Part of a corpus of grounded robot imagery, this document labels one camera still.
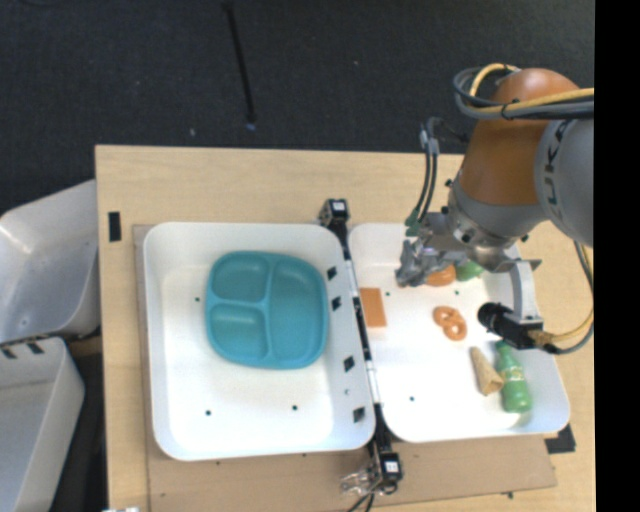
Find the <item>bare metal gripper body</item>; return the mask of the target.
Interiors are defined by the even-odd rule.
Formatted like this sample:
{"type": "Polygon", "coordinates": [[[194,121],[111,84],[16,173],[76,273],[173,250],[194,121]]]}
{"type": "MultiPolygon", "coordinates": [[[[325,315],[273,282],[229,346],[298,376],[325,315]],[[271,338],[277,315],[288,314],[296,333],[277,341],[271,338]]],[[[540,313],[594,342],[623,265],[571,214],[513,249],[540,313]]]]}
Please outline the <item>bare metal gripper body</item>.
{"type": "Polygon", "coordinates": [[[440,251],[446,261],[470,260],[484,270],[510,270],[517,264],[511,249],[516,239],[487,231],[458,211],[428,213],[412,242],[422,253],[440,251]]]}

